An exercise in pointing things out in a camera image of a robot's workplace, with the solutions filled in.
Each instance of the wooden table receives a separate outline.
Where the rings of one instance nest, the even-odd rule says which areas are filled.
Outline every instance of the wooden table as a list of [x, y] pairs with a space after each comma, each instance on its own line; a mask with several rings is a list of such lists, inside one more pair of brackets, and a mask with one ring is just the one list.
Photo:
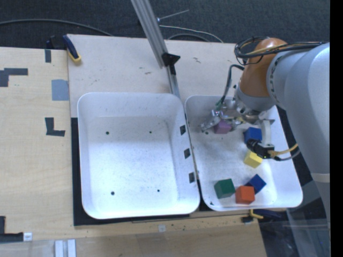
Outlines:
[[[147, 40], [137, 41], [147, 50], [142, 60], [146, 56], [153, 58]], [[167, 42], [171, 52], [177, 52], [179, 42]], [[213, 88], [203, 86], [202, 94], [222, 93], [227, 70], [217, 73], [216, 70], [235, 61], [233, 46], [222, 45], [221, 52], [226, 53], [222, 56], [227, 60], [224, 66], [202, 64], [202, 59], [210, 59], [201, 58], [199, 50], [185, 59], [186, 64], [191, 63], [194, 67], [190, 76], [196, 75], [197, 68], [202, 72], [204, 68], [208, 70], [205, 84], [210, 82]], [[86, 62], [88, 55], [81, 56]], [[77, 66], [72, 65], [65, 50], [51, 50], [51, 62], [43, 49], [0, 48], [0, 58], [0, 71], [27, 69], [28, 74], [10, 74], [8, 86], [0, 87], [0, 216], [6, 216], [5, 233], [29, 232], [33, 236], [32, 242], [0, 245], [1, 256], [9, 253], [15, 256], [14, 248], [18, 256], [28, 248], [32, 252], [37, 248], [42, 250], [41, 246], [50, 248], [53, 240], [66, 239], [76, 239], [78, 256], [146, 256], [158, 250], [165, 256], [266, 256], [257, 220], [249, 224], [241, 222], [247, 210], [196, 211], [187, 218], [74, 226], [70, 120], [75, 116], [77, 96], [90, 88], [75, 90], [78, 77], [71, 76], [71, 73]], [[156, 82], [158, 74], [147, 66], [155, 64], [149, 60], [148, 63], [144, 61], [140, 70], [142, 79], [152, 83]], [[98, 67], [102, 67], [105, 73], [111, 71], [101, 65]], [[199, 91], [199, 81], [197, 77], [191, 77], [192, 83], [185, 85], [190, 76], [187, 77], [182, 68], [183, 64], [180, 64], [178, 82], [183, 85], [180, 93], [184, 101]], [[101, 88], [96, 76], [90, 79], [93, 79], [93, 85]], [[69, 100], [53, 100], [52, 80], [69, 82]], [[159, 76], [157, 81], [151, 91], [168, 92], [167, 77]], [[125, 92], [130, 85], [132, 81], [127, 78], [111, 89]], [[47, 117], [54, 118], [54, 129], [65, 131], [64, 136], [46, 134]]]

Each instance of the green cube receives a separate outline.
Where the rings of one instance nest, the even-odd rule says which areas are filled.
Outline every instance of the green cube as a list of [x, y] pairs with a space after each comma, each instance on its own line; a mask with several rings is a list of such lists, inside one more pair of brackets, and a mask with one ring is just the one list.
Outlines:
[[230, 197], [236, 192], [232, 179], [225, 179], [216, 182], [214, 189], [218, 199]]

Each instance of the white wire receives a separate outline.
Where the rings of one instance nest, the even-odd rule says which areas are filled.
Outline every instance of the white wire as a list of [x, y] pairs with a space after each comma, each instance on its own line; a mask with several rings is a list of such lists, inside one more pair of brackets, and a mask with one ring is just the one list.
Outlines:
[[208, 33], [208, 32], [202, 32], [202, 31], [196, 31], [194, 29], [190, 29], [190, 28], [180, 28], [180, 27], [174, 27], [174, 26], [165, 26], [165, 25], [160, 25], [160, 27], [163, 28], [177, 28], [177, 29], [183, 29], [185, 31], [191, 31], [191, 32], [196, 32], [196, 33], [204, 33], [204, 34], [208, 34], [214, 38], [216, 38], [218, 41], [220, 41], [221, 43], [224, 43], [222, 39], [220, 39], [219, 37], [215, 36], [214, 34]]

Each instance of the purple cube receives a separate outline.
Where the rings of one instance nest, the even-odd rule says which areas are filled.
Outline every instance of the purple cube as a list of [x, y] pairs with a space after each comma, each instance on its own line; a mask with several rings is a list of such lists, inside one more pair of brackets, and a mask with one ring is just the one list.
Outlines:
[[220, 122], [217, 123], [213, 128], [214, 133], [216, 134], [226, 134], [232, 129], [232, 126], [226, 123], [224, 120], [220, 120]]

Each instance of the block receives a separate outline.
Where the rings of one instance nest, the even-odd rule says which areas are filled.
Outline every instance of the block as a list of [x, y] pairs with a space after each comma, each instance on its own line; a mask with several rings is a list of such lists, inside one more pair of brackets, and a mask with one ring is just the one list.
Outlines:
[[220, 122], [217, 123], [213, 127], [213, 129], [214, 129], [214, 133], [216, 133], [216, 134], [226, 134], [232, 129], [232, 126], [230, 124], [226, 123], [226, 121], [220, 120]]
[[255, 192], [252, 186], [240, 186], [235, 195], [236, 203], [249, 205], [255, 201]]
[[245, 185], [246, 186], [252, 186], [255, 194], [257, 194], [267, 183], [263, 181], [263, 179], [256, 174], [254, 177], [250, 179], [249, 182], [247, 182]]
[[218, 199], [230, 197], [236, 191], [232, 179], [225, 179], [216, 182], [214, 189]]
[[261, 165], [262, 161], [263, 159], [261, 157], [248, 149], [243, 162], [244, 164], [247, 164], [253, 168], [257, 168], [259, 165]]
[[249, 139], [256, 139], [262, 141], [262, 130], [256, 127], [249, 127], [244, 134], [244, 143], [246, 144]]

